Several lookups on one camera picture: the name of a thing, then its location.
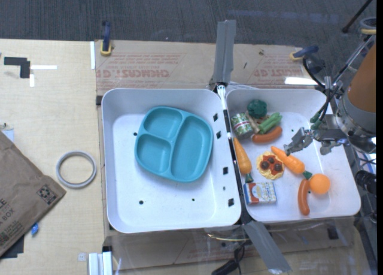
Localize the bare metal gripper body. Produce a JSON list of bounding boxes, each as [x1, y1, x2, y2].
[[311, 114, 377, 154]]

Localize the orange carrot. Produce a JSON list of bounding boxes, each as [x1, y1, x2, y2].
[[233, 137, 255, 184], [270, 145, 314, 180]]

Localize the orange sausage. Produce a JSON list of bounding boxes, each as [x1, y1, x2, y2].
[[297, 178, 312, 217], [251, 126, 284, 144]]

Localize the green asparagus bunch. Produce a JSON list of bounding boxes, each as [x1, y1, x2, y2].
[[257, 111, 283, 135]]

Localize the orange ball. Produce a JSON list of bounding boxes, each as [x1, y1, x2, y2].
[[309, 173, 332, 195]]

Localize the yellow spaghetti with meatballs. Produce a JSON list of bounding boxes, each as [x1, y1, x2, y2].
[[256, 150, 285, 181]]

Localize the white plastic tray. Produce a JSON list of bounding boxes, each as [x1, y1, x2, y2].
[[224, 88, 362, 224], [101, 87, 242, 234]]

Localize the beige toy stick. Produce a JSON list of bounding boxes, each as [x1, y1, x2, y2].
[[245, 110, 261, 134]]

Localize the green broccoli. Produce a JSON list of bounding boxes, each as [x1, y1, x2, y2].
[[247, 99, 269, 119]]

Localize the green and red can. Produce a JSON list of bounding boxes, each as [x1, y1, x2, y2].
[[230, 113, 255, 140]]

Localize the blue and red carton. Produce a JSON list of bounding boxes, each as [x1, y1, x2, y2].
[[242, 181, 278, 206]]

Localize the blue divided plate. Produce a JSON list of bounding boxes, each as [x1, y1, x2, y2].
[[133, 105, 214, 183]]

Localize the brown cardboard board red print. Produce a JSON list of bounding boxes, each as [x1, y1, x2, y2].
[[95, 39, 361, 271]]

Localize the white tape roll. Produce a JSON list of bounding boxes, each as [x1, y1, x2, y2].
[[55, 150, 98, 190]]

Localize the brown paper envelope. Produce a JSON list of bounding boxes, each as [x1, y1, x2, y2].
[[0, 129, 68, 258]]

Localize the black cylinder on white bracket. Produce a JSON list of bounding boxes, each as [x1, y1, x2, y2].
[[354, 152, 377, 195]]

